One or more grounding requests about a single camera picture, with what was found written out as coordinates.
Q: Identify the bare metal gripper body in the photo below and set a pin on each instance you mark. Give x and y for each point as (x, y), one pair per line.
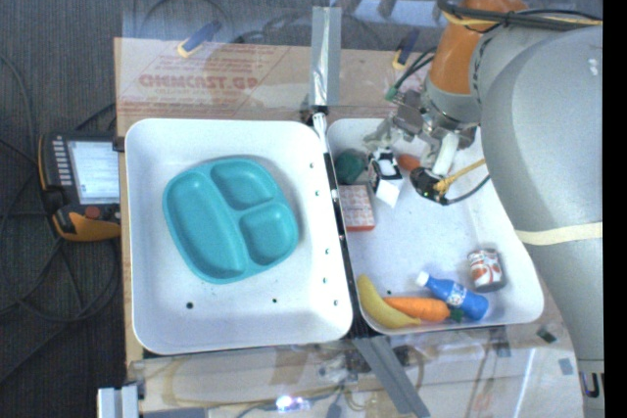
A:
(410, 112)

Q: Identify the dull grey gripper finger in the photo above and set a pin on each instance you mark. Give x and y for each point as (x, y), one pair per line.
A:
(381, 132)
(428, 151)

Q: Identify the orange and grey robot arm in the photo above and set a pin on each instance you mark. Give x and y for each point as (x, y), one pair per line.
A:
(544, 122)

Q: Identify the small orange sausage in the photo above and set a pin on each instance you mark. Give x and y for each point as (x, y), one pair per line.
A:
(408, 162)

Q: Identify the green broccoli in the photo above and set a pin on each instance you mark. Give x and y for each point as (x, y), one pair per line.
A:
(350, 167)

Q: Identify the black and white carton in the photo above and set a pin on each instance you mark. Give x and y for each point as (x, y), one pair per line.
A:
(389, 183)

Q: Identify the orange and white packet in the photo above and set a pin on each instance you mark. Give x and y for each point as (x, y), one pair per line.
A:
(357, 208)

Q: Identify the white plastic tray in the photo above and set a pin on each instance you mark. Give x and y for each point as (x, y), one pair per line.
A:
(157, 230)
(431, 230)

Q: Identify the red and white can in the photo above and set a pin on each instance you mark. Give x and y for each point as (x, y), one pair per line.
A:
(486, 270)

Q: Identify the blue bottle white cap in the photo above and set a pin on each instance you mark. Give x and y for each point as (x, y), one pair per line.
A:
(463, 298)

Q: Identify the orange carrot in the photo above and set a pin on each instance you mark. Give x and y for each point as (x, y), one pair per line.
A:
(421, 308)

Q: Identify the yellow banana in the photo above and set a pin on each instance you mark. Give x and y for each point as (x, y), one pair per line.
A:
(379, 308)

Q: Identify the brown cardboard board red print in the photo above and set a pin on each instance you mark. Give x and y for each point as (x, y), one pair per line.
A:
(196, 83)

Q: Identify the blue divided plate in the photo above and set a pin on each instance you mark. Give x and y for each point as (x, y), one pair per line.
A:
(210, 230)

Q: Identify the black cylinder on white bracket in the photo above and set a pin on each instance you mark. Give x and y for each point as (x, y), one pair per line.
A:
(429, 183)

